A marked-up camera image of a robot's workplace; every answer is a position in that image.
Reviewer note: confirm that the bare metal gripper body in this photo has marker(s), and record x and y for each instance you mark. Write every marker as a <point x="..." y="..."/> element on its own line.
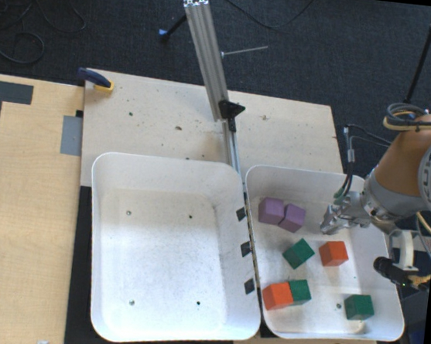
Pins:
<point x="362" y="213"/>

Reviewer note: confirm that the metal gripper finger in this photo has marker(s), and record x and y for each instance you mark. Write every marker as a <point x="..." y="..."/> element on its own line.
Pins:
<point x="341" y="223"/>
<point x="328" y="220"/>

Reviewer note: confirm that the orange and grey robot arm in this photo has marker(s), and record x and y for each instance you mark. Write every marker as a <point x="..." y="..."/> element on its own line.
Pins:
<point x="405" y="163"/>

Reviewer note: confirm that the orange cube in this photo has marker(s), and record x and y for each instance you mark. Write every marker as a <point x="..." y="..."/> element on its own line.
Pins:
<point x="333" y="254"/>
<point x="277" y="295"/>

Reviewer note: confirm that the purple cube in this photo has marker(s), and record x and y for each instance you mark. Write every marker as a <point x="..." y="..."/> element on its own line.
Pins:
<point x="271" y="210"/>
<point x="293" y="217"/>

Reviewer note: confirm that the green cube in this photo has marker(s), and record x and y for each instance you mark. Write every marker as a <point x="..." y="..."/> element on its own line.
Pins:
<point x="358" y="307"/>
<point x="301" y="291"/>
<point x="298" y="253"/>

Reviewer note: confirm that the white plastic tray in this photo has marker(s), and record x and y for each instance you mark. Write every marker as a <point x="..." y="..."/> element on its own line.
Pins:
<point x="166" y="255"/>
<point x="342" y="284"/>

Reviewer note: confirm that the pale wood board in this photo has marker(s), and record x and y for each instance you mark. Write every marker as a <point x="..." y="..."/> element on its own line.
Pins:
<point x="159" y="121"/>

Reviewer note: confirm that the black cylinder on white bracket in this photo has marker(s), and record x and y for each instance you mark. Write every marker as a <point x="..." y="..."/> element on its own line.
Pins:
<point x="399" y="264"/>

